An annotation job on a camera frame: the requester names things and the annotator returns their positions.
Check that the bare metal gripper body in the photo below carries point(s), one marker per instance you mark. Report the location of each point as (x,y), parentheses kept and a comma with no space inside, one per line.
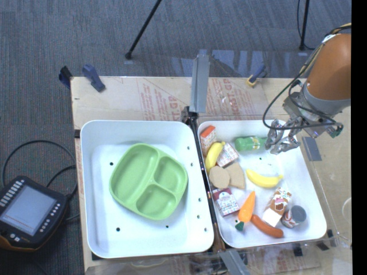
(295,105)

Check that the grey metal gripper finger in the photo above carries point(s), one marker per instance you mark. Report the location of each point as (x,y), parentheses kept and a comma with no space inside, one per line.
(275,130)
(289,145)

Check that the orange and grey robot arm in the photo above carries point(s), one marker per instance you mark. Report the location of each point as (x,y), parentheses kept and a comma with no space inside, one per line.
(329,67)

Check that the white plastic tray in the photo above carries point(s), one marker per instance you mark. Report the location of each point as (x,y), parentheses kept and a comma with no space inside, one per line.
(100,239)
(298,168)

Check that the green bottle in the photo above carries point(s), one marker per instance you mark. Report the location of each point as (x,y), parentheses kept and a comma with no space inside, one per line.
(248,143)

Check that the yellow banana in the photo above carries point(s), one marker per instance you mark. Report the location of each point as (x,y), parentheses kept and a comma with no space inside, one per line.
(213,156)
(262,180)

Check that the pink and white carton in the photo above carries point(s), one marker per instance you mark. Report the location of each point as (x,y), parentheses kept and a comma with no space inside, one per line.
(228,155)

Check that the tan bread slice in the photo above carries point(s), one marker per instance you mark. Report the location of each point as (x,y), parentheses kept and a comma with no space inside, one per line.
(237,176)

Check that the brown and white carton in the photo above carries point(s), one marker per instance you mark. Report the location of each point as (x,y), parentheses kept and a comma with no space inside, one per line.
(276,208)

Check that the orange and white carton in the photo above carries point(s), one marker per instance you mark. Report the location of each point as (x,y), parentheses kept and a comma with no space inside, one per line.
(207,137)

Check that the small red and white can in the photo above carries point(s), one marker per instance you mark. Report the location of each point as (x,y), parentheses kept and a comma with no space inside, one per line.
(294,217)

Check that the round brown biscuit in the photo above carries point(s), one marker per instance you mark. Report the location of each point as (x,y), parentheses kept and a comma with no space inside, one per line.
(219,177)

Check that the orange carrot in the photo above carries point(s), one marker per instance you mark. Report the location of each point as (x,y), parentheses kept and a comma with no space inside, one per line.
(248,208)

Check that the red and white carton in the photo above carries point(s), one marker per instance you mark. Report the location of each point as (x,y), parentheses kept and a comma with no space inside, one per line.
(226,202)

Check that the orange sausage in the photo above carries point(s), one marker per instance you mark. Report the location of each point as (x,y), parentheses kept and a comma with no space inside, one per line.
(266,227)

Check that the green divided plate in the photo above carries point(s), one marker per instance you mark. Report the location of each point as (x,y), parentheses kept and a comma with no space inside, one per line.
(134,176)

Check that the brown cardboard board red print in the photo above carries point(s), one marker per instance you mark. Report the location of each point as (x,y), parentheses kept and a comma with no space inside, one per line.
(129,99)

